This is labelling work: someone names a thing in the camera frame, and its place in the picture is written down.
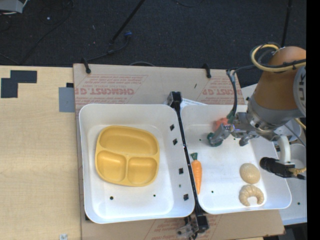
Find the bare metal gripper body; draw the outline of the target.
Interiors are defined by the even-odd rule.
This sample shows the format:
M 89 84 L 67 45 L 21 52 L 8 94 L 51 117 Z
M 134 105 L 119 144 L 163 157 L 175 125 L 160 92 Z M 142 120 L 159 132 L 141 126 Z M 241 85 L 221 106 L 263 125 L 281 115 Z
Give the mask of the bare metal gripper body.
M 263 137 L 268 141 L 277 141 L 278 134 L 275 133 L 277 127 L 277 125 L 263 121 L 255 113 L 237 112 L 230 124 L 230 131 L 237 138 L 252 135 L 253 139 Z

